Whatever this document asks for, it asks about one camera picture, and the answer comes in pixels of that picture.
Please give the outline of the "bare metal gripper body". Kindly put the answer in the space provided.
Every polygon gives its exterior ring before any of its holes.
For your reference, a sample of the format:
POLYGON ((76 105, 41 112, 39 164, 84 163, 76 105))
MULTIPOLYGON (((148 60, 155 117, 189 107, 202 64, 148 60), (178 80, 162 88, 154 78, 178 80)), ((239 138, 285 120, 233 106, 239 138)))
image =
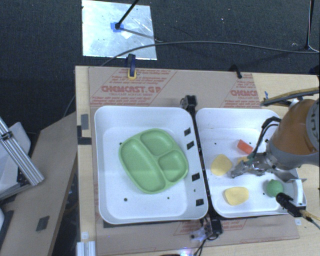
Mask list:
POLYGON ((273 164, 268 158, 267 158, 267 153, 251 153, 247 157, 248 161, 247 163, 249 164, 249 172, 252 168, 261 168, 265 169, 266 172, 273 172, 273 170, 276 169, 276 165, 273 164))

